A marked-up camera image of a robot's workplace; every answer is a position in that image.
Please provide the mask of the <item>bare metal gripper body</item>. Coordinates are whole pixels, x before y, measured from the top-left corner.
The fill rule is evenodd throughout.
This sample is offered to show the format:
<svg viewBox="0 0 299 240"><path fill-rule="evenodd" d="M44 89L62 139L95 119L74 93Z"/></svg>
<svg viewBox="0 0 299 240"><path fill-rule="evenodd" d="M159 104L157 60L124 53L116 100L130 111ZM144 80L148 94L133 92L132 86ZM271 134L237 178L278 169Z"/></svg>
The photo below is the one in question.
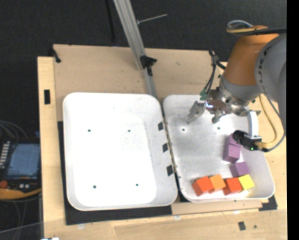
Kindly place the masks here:
<svg viewBox="0 0 299 240"><path fill-rule="evenodd" d="M206 109L212 115L244 116L250 102L251 100L238 98L225 87L217 87L207 92Z"/></svg>

